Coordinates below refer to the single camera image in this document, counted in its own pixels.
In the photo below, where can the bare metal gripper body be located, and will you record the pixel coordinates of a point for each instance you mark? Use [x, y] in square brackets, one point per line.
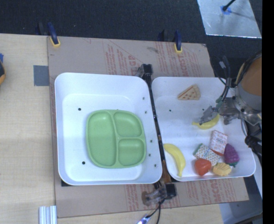
[231, 108]

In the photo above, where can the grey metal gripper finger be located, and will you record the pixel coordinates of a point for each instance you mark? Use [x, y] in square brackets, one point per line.
[207, 116]
[229, 119]

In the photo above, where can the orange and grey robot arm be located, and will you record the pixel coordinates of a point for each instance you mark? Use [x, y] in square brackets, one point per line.
[252, 78]

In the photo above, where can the yellow banana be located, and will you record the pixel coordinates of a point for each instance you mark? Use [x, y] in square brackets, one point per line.
[210, 124]
[177, 156]

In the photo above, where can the white and orange carton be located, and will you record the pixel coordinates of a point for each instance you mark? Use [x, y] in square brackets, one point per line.
[218, 141]

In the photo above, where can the tan pizza slice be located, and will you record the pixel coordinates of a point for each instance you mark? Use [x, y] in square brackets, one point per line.
[189, 94]

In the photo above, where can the white plastic tray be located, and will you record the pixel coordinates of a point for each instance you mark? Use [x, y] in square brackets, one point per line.
[181, 132]
[71, 129]

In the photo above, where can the purple grapes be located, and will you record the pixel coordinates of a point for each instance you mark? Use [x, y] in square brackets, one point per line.
[231, 154]

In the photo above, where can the white orange green packet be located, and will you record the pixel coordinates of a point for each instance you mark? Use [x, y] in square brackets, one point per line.
[205, 153]

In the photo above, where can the yellow ridged biscuit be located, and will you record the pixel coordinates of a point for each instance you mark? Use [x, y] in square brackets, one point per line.
[222, 169]

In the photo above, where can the orange-red toy pepper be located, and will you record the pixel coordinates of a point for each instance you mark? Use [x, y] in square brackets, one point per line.
[202, 167]

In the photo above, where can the thin black and white rod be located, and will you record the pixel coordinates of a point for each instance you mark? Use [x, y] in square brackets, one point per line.
[154, 115]

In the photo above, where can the green divided plate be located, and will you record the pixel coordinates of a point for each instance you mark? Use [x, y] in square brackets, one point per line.
[104, 139]

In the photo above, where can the brown cardboard board red print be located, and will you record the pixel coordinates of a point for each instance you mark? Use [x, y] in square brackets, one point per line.
[85, 55]

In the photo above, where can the black cylinder on white bracket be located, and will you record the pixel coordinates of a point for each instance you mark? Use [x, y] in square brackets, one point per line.
[252, 141]

